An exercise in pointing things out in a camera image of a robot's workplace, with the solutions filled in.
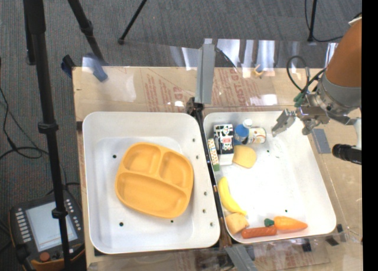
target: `white tray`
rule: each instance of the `white tray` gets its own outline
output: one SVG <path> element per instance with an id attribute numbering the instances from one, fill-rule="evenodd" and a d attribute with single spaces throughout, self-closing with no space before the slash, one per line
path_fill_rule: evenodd
<path id="1" fill-rule="evenodd" d="M 234 127 L 251 118 L 254 126 L 266 130 L 266 142 L 251 144 L 257 160 L 251 168 L 236 164 L 221 166 L 216 180 L 226 176 L 230 193 L 247 211 L 250 227 L 263 227 L 264 219 L 288 216 L 302 220 L 308 228 L 275 236 L 243 239 L 241 233 L 230 234 L 239 243 L 254 243 L 299 237 L 320 236 L 335 229 L 336 216 L 325 188 L 318 164 L 303 124 L 296 120 L 288 130 L 272 136 L 272 127 L 281 112 L 211 113 L 204 119 L 207 138 L 213 137 L 215 124 L 231 123 Z"/>
<path id="2" fill-rule="evenodd" d="M 197 121 L 185 113 L 94 112 L 83 122 L 90 239 L 107 254 L 211 247 L 220 235 Z M 165 219 L 124 206 L 115 178 L 125 151 L 151 142 L 186 156 L 194 168 L 187 209 Z"/>

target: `wooden surface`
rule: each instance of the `wooden surface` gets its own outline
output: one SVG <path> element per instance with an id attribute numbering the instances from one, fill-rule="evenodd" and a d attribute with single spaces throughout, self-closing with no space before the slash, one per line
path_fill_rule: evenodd
<path id="1" fill-rule="evenodd" d="M 105 86 L 96 80 L 89 70 L 81 67 L 76 67 L 73 70 L 74 104 L 79 123 L 87 114 L 96 110 L 184 112 L 185 103 L 195 95 L 196 72 L 188 71 L 186 68 L 128 67 L 126 69 L 109 67 L 105 69 L 109 76 Z M 275 68 L 274 71 L 267 71 L 259 77 L 250 75 L 249 78 L 244 79 L 241 71 L 238 72 L 234 68 L 227 69 L 227 71 L 225 69 L 217 71 L 216 69 L 215 93 L 225 93 L 226 91 L 227 93 L 223 96 L 220 95 L 215 100 L 215 104 L 208 105 L 209 108 L 205 108 L 206 112 L 241 111 L 246 107 L 222 107 L 237 105 L 235 102 L 238 103 L 241 97 L 253 98 L 250 101 L 256 102 L 255 109 L 259 110 L 261 109 L 259 106 L 263 105 L 264 100 L 271 97 L 272 94 L 276 95 L 277 110 L 284 106 L 290 106 L 294 110 L 292 99 L 297 95 L 298 90 L 289 81 L 285 69 Z M 294 77 L 298 84 L 305 81 L 303 73 L 304 71 L 298 70 L 298 74 Z M 125 80 L 128 81 L 127 84 L 122 84 L 122 81 Z M 132 92 L 129 91 L 125 95 L 123 92 L 127 92 L 126 86 L 131 87 Z M 174 106 L 167 102 L 181 103 Z M 359 110 L 356 110 L 350 116 L 360 117 L 361 114 Z M 317 128 L 324 129 L 330 148 L 337 143 L 354 145 L 357 142 L 356 131 L 352 126 L 344 126 L 331 120 L 329 124 L 320 125 Z M 294 267 L 295 270 L 363 270 L 362 245 L 360 243 L 363 232 L 362 167 L 337 159 L 332 154 L 318 154 L 312 135 L 309 135 L 309 140 L 334 206 L 337 223 L 342 225 L 344 231 L 341 233 L 335 231 L 334 240 L 337 243 L 335 246 L 326 241 L 327 237 L 319 237 L 318 240 L 312 241 L 310 255 L 308 253 L 298 255 L 292 246 L 288 246 L 286 254 L 282 258 L 282 253 L 278 249 L 275 252 L 269 252 L 264 245 L 256 244 L 255 265 L 258 270 L 278 270 L 289 267 Z M 87 266 L 96 265 L 97 270 L 109 270 L 110 266 L 113 267 L 112 270 L 160 271 L 172 266 L 175 266 L 177 270 L 196 270 L 195 262 L 198 261 L 198 255 L 203 255 L 200 252 L 199 254 L 193 251 L 165 253 L 165 256 L 162 253 L 153 253 L 151 261 L 155 263 L 147 265 L 140 264 L 135 258 L 145 257 L 146 254 L 143 253 L 133 256 L 95 256 L 88 232 L 86 170 L 83 135 L 80 129 L 77 131 L 77 143 Z"/>

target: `banana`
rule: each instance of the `banana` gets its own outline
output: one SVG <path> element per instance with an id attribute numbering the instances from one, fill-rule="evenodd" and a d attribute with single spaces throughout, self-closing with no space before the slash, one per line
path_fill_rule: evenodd
<path id="1" fill-rule="evenodd" d="M 222 177 L 218 182 L 218 192 L 220 201 L 223 205 L 223 207 L 230 212 L 239 212 L 243 214 L 244 216 L 247 214 L 247 211 L 240 208 L 237 202 L 233 199 L 231 196 L 230 190 L 229 190 L 229 182 L 227 181 L 226 177 Z"/>

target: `small bottle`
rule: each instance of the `small bottle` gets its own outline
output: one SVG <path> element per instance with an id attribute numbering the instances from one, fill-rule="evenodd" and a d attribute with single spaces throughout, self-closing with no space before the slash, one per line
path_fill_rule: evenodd
<path id="1" fill-rule="evenodd" d="M 252 119 L 245 119 L 242 124 L 235 127 L 234 144 L 247 144 L 249 129 L 252 127 Z"/>
<path id="2" fill-rule="evenodd" d="M 263 144 L 266 141 L 266 131 L 263 127 L 252 127 L 249 129 L 248 144 Z"/>

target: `orange carrot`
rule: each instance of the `orange carrot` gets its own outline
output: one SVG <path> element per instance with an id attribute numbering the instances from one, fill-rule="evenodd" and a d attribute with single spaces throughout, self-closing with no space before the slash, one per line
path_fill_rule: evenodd
<path id="1" fill-rule="evenodd" d="M 251 237 L 258 237 L 258 236 L 275 236 L 276 234 L 277 234 L 277 228 L 274 226 L 246 228 L 242 230 L 242 237 L 244 239 L 249 239 Z"/>
<path id="2" fill-rule="evenodd" d="M 308 227 L 306 223 L 286 216 L 277 216 L 273 221 L 266 218 L 264 224 L 267 227 L 274 225 L 278 230 L 300 230 Z"/>

